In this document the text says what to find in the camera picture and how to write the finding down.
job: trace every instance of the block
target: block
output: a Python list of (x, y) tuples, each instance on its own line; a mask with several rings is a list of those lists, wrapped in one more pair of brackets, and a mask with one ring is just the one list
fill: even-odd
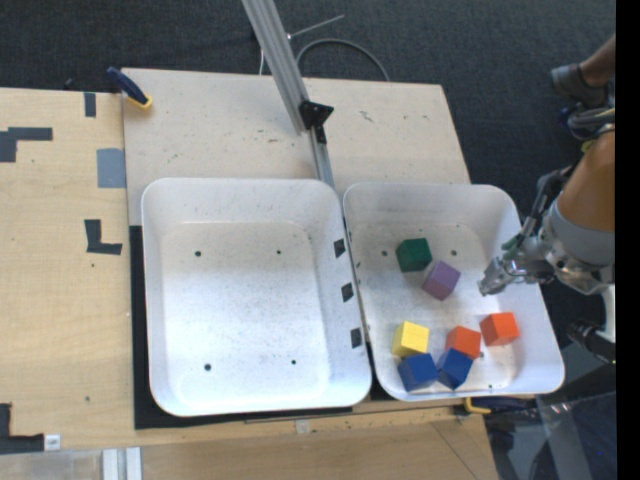
[(422, 289), (436, 299), (444, 300), (451, 295), (458, 279), (460, 272), (444, 261), (438, 261), (424, 280)]
[(455, 348), (449, 348), (438, 359), (438, 381), (455, 390), (467, 380), (472, 364), (473, 359), (469, 359)]
[(438, 370), (431, 354), (416, 354), (398, 365), (398, 373), (407, 391), (429, 387), (438, 380)]
[(396, 327), (391, 353), (402, 358), (426, 354), (428, 345), (429, 328), (405, 321)]
[(404, 240), (396, 249), (396, 258), (402, 272), (424, 270), (433, 259), (426, 238)]
[(488, 347), (508, 345), (520, 336), (515, 316), (511, 312), (493, 313), (480, 322), (480, 331)]
[(481, 341), (482, 334), (479, 331), (458, 325), (447, 334), (444, 347), (455, 348), (469, 359), (477, 359), (480, 356)]

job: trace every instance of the white tray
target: white tray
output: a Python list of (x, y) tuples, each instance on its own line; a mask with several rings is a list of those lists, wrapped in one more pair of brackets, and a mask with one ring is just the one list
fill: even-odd
[[(520, 229), (509, 196), (484, 185), (361, 183), (349, 188), (344, 210), (362, 309), (377, 377), (404, 401), (551, 392), (564, 379), (564, 363), (537, 285), (512, 285), (483, 297), (477, 286), (489, 260)], [(405, 239), (427, 239), (433, 261), (461, 272), (454, 292), (439, 301), (422, 289), (424, 272), (402, 273), (395, 255)], [(512, 311), (521, 336), (510, 345), (486, 347), (455, 391), (436, 382), (407, 393), (391, 354), (393, 332), (409, 320), (430, 329), (435, 361), (456, 325), (479, 331), (487, 314)]]
[(166, 178), (146, 188), (141, 208), (160, 407), (250, 413), (347, 407), (367, 395), (333, 189), (311, 179)]

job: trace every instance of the wire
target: wire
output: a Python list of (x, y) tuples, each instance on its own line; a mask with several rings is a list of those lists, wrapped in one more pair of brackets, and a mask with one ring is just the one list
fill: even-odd
[(296, 57), (296, 63), (298, 64), (298, 68), (300, 67), (300, 63), (302, 62), (302, 59), (309, 52), (309, 50), (316, 48), (318, 46), (328, 45), (328, 44), (340, 44), (362, 53), (377, 66), (377, 68), (380, 70), (380, 72), (382, 73), (382, 76), (384, 76), (384, 79), (387, 82), (391, 81), (387, 73), (387, 70), (384, 69), (384, 66), (380, 63), (378, 59), (374, 57), (374, 55), (371, 52), (369, 52), (368, 50), (365, 50), (364, 48), (362, 48), (361, 46), (358, 46), (355, 43), (352, 43), (351, 41), (346, 41), (344, 39), (336, 39), (333, 37), (326, 38), (326, 39), (318, 39), (317, 41), (313, 41), (309, 43), (302, 50), (300, 50), (300, 53), (298, 53), (298, 56)]

